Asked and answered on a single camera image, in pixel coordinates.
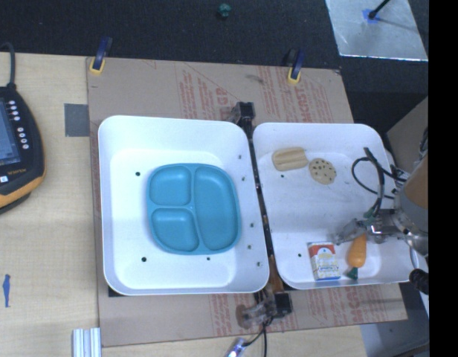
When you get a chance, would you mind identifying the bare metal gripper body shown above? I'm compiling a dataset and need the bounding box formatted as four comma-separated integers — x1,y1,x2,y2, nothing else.
375,209,430,257

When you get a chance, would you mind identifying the orange carrot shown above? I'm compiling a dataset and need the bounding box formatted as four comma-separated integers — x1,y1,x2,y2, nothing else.
344,233,369,280

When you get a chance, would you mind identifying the red and white carton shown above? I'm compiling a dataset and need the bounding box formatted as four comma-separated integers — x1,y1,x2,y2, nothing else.
306,240,342,283

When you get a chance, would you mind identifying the white plastic tray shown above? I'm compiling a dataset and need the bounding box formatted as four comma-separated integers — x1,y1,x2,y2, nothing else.
251,121,420,291
97,115,271,297

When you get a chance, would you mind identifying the tan chocolate chip biscuit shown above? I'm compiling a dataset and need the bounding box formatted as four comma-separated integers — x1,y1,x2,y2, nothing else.
308,157,338,186

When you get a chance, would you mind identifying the tan toy bread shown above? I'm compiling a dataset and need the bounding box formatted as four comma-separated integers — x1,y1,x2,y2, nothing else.
271,146,309,172

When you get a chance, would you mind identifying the thin black and white rod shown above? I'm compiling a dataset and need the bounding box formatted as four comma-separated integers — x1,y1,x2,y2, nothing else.
245,123,279,290

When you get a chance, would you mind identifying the blue divided plate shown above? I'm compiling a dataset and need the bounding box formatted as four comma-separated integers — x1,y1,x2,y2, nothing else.
146,162,242,256

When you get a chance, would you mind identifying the brown cardboard board red print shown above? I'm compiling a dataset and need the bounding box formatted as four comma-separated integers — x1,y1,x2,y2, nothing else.
86,57,409,347

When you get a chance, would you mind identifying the black cylinder on white bracket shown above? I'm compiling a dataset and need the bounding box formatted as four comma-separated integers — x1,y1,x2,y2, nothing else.
407,245,430,296

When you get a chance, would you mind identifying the black block with thin wires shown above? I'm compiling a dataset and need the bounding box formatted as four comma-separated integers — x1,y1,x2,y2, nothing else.
230,101,256,126
273,292,293,317

